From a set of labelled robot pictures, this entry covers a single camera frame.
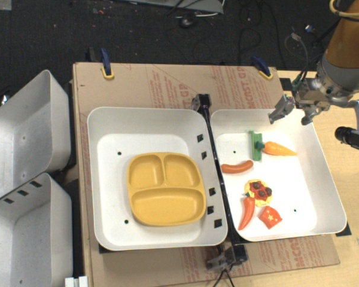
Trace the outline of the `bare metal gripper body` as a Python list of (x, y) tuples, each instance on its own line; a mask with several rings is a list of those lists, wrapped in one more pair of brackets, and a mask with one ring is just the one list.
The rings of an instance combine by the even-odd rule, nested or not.
[(330, 78), (305, 78), (293, 82), (293, 93), (300, 107), (328, 108), (331, 105), (344, 107), (350, 101), (350, 92)]

